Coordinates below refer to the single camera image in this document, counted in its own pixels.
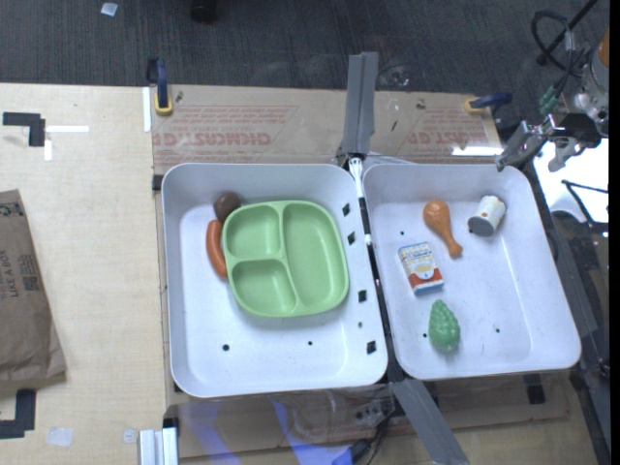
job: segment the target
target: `green toy vegetable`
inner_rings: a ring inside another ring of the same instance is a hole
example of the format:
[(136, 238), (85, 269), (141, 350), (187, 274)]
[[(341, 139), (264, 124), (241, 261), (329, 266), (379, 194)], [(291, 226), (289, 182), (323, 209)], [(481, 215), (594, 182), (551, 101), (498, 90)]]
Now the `green toy vegetable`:
[(461, 337), (461, 328), (454, 314), (441, 300), (437, 299), (430, 310), (428, 336), (440, 350), (451, 352)]

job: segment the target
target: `cylindrical container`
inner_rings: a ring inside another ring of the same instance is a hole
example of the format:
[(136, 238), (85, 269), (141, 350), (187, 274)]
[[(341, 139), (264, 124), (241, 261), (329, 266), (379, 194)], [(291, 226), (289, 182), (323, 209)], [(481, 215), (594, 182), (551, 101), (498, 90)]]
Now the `cylindrical container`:
[(467, 221), (469, 230), (478, 236), (491, 236), (500, 225), (505, 213), (506, 204), (498, 197), (492, 195), (482, 197), (474, 215)]

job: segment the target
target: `green plate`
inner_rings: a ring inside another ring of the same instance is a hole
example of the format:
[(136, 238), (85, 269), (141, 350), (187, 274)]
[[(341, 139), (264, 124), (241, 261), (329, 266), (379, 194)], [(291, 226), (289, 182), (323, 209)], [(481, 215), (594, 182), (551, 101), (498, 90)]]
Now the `green plate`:
[(349, 290), (338, 228), (310, 201), (241, 206), (224, 223), (222, 246), (234, 298), (252, 314), (318, 314)]

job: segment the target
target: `toy sausage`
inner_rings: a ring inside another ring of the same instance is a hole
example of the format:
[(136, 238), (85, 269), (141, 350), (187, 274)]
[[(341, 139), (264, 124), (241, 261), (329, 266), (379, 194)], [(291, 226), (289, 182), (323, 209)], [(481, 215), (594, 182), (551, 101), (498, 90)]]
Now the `toy sausage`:
[(209, 222), (209, 225), (206, 227), (206, 255), (209, 257), (215, 273), (221, 278), (226, 279), (228, 278), (228, 273), (221, 244), (222, 229), (222, 223), (219, 220), (214, 219)]

